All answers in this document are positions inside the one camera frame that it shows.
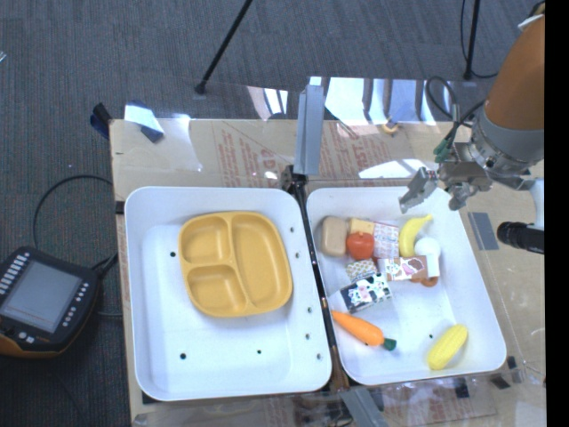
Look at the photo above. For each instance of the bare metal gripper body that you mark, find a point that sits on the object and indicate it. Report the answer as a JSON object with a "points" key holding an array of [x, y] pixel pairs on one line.
{"points": [[467, 169]]}

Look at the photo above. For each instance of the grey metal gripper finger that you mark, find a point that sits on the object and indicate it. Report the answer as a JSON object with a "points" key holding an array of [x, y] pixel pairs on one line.
{"points": [[459, 196], [418, 189]]}

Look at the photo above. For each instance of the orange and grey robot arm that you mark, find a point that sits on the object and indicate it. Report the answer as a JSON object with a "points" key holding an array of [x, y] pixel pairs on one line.
{"points": [[518, 82]]}

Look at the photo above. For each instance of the yellow banana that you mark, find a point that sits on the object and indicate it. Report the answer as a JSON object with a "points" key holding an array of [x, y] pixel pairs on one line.
{"points": [[408, 238]]}

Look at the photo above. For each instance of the white patterned carton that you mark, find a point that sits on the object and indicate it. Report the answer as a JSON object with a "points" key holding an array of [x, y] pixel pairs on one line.
{"points": [[386, 240]]}

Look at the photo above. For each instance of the yellow cheese block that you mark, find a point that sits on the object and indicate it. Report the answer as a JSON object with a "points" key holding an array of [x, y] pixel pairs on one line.
{"points": [[361, 226]]}

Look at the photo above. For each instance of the red toy tomato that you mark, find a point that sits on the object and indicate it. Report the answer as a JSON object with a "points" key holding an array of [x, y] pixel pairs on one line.
{"points": [[360, 246]]}

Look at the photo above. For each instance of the white carton with brown print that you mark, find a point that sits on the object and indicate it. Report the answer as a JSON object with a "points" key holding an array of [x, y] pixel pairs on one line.
{"points": [[400, 268]]}

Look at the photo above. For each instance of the brown doughnut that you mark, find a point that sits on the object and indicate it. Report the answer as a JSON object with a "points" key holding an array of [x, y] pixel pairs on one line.
{"points": [[430, 281]]}

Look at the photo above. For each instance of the beige toy bread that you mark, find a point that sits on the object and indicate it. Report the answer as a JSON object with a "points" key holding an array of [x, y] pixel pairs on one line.
{"points": [[333, 236]]}

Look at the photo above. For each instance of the yellow patterned packet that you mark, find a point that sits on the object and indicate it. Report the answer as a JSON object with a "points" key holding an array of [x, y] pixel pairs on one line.
{"points": [[361, 269]]}

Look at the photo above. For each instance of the black and white cow carton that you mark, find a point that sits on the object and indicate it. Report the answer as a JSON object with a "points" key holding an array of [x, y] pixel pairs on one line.
{"points": [[366, 292]]}

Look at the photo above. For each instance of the white plastic tray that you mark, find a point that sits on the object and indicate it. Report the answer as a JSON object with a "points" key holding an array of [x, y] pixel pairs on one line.
{"points": [[222, 349], [413, 318]]}

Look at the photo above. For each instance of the black stand leg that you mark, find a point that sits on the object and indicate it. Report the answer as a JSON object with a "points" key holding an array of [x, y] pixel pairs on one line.
{"points": [[473, 29], [229, 38]]}

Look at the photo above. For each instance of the yellow corn cob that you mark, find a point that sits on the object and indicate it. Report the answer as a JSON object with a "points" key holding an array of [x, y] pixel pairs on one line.
{"points": [[446, 346]]}

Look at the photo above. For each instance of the orange carrot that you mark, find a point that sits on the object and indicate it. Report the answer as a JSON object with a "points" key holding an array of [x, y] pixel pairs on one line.
{"points": [[358, 328]]}

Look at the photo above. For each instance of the brown cardboard board red print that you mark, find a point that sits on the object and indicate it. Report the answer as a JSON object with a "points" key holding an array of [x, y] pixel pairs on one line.
{"points": [[249, 154]]}

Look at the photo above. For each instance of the yellow divided plate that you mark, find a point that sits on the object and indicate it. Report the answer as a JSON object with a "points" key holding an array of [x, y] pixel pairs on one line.
{"points": [[253, 260]]}

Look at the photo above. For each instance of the black cylinder on white bracket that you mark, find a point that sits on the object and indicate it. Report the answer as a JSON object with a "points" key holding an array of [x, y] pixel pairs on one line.
{"points": [[520, 236]]}

